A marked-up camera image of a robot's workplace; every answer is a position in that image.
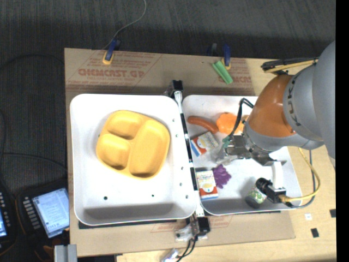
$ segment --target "yellow divided plate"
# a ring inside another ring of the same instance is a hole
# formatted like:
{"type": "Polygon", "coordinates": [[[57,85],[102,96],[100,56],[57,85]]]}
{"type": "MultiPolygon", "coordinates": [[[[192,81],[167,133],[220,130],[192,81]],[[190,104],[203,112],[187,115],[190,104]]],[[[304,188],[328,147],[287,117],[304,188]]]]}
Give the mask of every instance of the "yellow divided plate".
{"type": "Polygon", "coordinates": [[[109,168],[136,178],[155,176],[163,166],[170,134],[159,121],[138,112],[112,113],[99,135],[96,153],[109,168]]]}

